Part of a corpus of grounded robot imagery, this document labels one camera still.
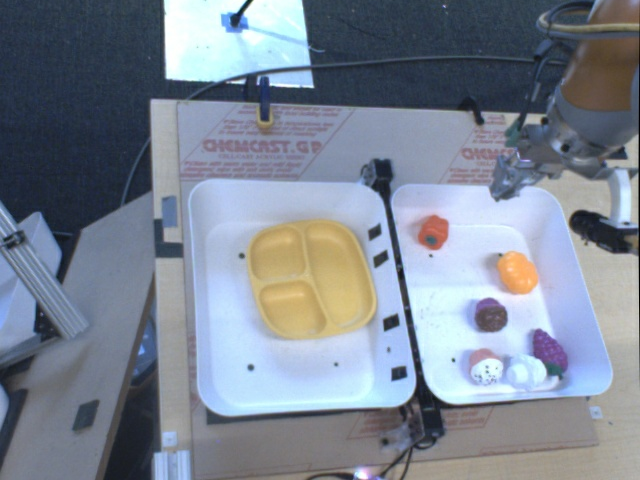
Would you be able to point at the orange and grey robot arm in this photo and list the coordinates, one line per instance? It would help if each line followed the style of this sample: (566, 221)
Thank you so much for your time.
(600, 58)

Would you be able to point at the white toy garlic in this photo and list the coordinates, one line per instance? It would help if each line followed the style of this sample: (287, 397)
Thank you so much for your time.
(526, 372)

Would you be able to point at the purple toy grapes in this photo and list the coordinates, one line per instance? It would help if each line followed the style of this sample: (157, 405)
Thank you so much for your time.
(549, 350)

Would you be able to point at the thin black rod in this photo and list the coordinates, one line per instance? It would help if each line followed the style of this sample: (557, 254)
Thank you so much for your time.
(404, 288)

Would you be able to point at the pink and white toy cupcake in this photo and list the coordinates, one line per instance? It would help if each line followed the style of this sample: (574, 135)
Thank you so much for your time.
(485, 368)

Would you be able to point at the white plastic tray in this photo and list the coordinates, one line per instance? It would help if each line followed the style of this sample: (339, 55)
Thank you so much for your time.
(450, 318)
(230, 368)

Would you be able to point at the brown cardboard board red print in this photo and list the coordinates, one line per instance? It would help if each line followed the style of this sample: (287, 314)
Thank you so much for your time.
(400, 138)

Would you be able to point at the black cylinder on white bracket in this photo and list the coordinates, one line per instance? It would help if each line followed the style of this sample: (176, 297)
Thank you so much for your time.
(602, 228)

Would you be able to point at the orange toy pumpkin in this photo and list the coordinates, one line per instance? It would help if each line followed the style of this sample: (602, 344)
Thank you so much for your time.
(518, 273)

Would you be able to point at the red orange toy pepper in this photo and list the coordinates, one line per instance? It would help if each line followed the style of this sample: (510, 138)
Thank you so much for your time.
(434, 230)

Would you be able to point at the yellow divided plate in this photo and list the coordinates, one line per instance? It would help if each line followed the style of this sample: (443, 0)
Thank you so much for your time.
(310, 278)

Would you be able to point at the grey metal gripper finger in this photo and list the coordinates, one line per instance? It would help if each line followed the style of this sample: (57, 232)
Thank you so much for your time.
(500, 180)
(519, 180)

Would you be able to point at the purple and brown toy cupcake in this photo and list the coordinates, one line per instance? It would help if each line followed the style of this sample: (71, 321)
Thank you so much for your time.
(491, 315)

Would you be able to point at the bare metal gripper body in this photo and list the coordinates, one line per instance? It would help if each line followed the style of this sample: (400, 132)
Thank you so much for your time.
(550, 150)

